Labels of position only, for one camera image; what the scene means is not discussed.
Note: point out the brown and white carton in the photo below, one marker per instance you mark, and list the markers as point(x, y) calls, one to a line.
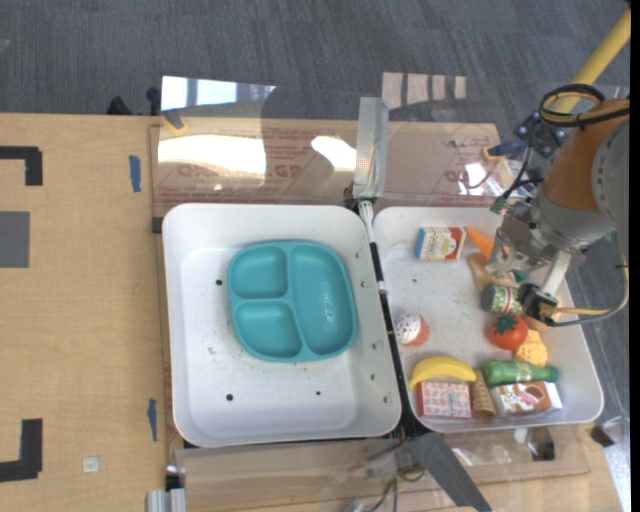
point(525, 399)

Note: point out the green and white can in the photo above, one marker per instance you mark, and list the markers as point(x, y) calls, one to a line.
point(500, 299)

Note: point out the green bottle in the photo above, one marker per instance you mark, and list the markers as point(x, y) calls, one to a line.
point(515, 372)

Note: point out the brown cardboard board, red print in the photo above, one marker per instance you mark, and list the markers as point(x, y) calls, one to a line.
point(300, 165)

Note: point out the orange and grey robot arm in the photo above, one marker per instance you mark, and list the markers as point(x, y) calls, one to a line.
point(575, 165)

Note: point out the teal divided plate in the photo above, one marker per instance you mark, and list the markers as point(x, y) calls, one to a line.
point(320, 305)

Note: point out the orange carrot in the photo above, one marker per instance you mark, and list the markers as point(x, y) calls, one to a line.
point(480, 240)

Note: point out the yellow banana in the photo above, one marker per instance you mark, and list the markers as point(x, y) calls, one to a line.
point(440, 369)

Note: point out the white plastic tray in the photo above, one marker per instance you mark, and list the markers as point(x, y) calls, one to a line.
point(200, 325)
point(445, 295)

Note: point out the tan waffle cone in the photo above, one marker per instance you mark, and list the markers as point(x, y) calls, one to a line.
point(483, 400)

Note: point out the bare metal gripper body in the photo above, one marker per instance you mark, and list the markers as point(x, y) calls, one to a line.
point(522, 237)

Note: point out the black cylinder on white bracket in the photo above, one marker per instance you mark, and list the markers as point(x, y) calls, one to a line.
point(537, 300)

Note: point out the yellow corn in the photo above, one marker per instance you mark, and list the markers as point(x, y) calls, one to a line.
point(532, 352)

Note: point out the beige toy bread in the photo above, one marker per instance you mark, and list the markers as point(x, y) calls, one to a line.
point(479, 272)

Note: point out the red tomato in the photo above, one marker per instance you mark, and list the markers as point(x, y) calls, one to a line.
point(507, 334)

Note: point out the white blue and red carton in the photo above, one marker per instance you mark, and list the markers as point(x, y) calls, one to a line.
point(440, 243)

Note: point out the red checkered carton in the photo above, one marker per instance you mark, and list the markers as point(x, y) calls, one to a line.
point(444, 400)

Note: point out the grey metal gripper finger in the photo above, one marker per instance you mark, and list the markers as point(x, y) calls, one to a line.
point(495, 260)
point(515, 266)

